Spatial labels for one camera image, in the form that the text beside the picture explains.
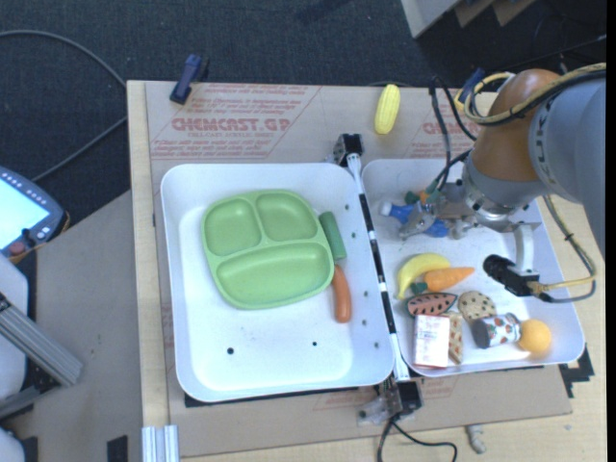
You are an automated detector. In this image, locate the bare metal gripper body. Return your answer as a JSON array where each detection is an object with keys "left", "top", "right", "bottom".
[{"left": 431, "top": 183, "right": 543, "bottom": 235}]

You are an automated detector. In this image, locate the blue bottle with white cap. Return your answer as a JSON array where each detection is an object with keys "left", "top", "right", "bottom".
[{"left": 378, "top": 200, "right": 449, "bottom": 240}]

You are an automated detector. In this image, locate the white plastic tray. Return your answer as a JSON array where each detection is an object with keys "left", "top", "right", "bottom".
[
  {"left": 360, "top": 157, "right": 587, "bottom": 379},
  {"left": 160, "top": 162, "right": 398, "bottom": 403}
]

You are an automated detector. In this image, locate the yellow banana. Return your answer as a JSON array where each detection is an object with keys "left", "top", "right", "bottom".
[{"left": 396, "top": 252, "right": 452, "bottom": 300}]

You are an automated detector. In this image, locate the orange carrot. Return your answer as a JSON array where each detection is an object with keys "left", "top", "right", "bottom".
[{"left": 409, "top": 266, "right": 476, "bottom": 295}]

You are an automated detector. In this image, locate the thin black and white rod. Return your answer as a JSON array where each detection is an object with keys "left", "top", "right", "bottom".
[{"left": 346, "top": 153, "right": 411, "bottom": 381}]

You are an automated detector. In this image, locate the brown chocolate chip biscuit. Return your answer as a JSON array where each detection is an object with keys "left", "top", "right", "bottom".
[{"left": 456, "top": 290, "right": 498, "bottom": 324}]

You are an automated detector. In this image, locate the red watermelon slice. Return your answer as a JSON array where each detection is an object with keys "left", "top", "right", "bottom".
[{"left": 405, "top": 292, "right": 459, "bottom": 318}]

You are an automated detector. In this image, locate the green toy cucumber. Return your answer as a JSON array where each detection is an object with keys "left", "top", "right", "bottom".
[{"left": 318, "top": 210, "right": 348, "bottom": 261}]

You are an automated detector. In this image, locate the orange toy sausage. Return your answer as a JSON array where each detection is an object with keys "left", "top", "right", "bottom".
[{"left": 331, "top": 263, "right": 353, "bottom": 324}]

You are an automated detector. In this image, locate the small can with strawberry print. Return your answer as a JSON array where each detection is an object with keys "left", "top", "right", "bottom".
[{"left": 470, "top": 312, "right": 523, "bottom": 350}]

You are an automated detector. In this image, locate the yellow pizza slice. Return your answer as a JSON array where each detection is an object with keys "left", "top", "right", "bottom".
[{"left": 446, "top": 310, "right": 466, "bottom": 367}]

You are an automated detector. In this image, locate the white and red carton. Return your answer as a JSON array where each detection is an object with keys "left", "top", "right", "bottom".
[{"left": 412, "top": 313, "right": 452, "bottom": 370}]

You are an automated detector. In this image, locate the yellow toy corn cob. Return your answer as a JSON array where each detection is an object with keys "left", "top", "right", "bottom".
[{"left": 373, "top": 83, "right": 402, "bottom": 136}]

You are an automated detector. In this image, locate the yellow orange toy fruit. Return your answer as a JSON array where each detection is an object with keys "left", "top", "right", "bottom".
[{"left": 517, "top": 318, "right": 553, "bottom": 355}]

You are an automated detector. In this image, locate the green divided plate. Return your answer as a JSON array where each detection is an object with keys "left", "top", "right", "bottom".
[{"left": 200, "top": 189, "right": 337, "bottom": 312}]

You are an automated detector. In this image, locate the brown cardboard board red print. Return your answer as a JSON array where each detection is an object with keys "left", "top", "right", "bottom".
[{"left": 143, "top": 82, "right": 575, "bottom": 457}]

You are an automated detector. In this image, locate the black cylinder on white bracket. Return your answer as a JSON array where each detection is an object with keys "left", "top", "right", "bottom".
[{"left": 482, "top": 222, "right": 542, "bottom": 298}]

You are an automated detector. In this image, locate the black block with thin wires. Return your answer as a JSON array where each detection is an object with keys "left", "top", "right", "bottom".
[
  {"left": 357, "top": 379, "right": 425, "bottom": 426},
  {"left": 332, "top": 133, "right": 365, "bottom": 167}
]

